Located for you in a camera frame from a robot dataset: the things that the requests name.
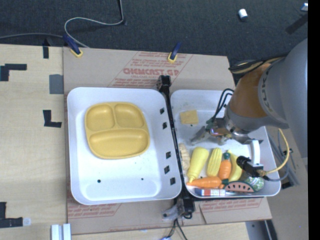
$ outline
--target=blue clamp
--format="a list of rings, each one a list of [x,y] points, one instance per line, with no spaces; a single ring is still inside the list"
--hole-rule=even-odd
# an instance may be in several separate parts
[[[178,50],[180,49],[180,46],[181,46],[181,42],[177,42],[172,52],[169,53],[168,62],[174,63],[177,60],[177,57],[178,57],[177,53],[178,53]]]
[[[67,34],[63,35],[63,40],[68,44],[68,46],[71,48],[70,51],[77,57],[80,58],[84,53],[82,50],[79,49],[76,42]]]

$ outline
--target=yellow sponge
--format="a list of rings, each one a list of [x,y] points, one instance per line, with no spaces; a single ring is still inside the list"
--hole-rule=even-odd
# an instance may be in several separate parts
[[[199,123],[196,110],[180,112],[180,120],[183,125],[196,125]]]

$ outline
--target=cardboard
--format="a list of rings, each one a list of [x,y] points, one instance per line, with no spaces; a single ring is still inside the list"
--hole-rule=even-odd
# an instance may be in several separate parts
[[[171,78],[170,92],[180,89],[234,89],[228,59],[224,56],[178,54],[175,63],[168,54],[128,50],[82,48],[75,57],[63,48],[64,112],[66,167],[69,168],[68,121],[66,98],[77,87],[154,88],[160,75]],[[77,203],[67,191],[67,219],[72,234],[102,233],[128,230],[169,228],[172,221],[163,220],[162,212],[171,208],[173,200],[130,202],[100,205]],[[271,219],[266,198],[223,199],[195,202],[191,219],[184,226],[245,222]]]

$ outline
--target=orange carrot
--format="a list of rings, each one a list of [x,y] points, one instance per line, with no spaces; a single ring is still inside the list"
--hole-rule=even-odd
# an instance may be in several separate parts
[[[194,186],[198,188],[213,189],[219,187],[223,181],[217,176],[203,177],[193,180],[191,183],[187,182],[188,186]]]
[[[230,154],[228,152],[223,153],[224,160],[220,164],[218,177],[221,180],[228,179],[231,173],[231,162],[229,160]]]

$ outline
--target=black carpet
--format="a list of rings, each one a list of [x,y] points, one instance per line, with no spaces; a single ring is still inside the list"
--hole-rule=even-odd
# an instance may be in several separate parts
[[[260,59],[290,51],[308,37],[308,0],[122,0],[126,25],[71,21],[67,30],[91,48],[227,56],[230,61]],[[244,8],[247,21],[238,17]],[[117,0],[1,0],[0,37],[22,33],[63,35],[74,17],[116,23]],[[0,39],[1,44],[41,46],[45,36]],[[63,46],[51,37],[51,45]]]

